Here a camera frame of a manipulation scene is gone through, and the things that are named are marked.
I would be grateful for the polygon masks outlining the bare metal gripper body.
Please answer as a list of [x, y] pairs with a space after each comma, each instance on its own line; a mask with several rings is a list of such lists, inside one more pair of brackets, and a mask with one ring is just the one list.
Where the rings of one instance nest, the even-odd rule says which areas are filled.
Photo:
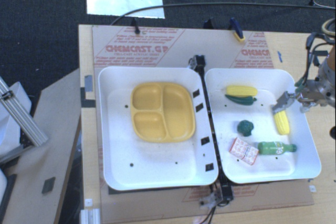
[[295, 83], [296, 99], [301, 103], [300, 111], [306, 113], [314, 106], [335, 108], [335, 86], [328, 80], [315, 78], [303, 82], [301, 78]]

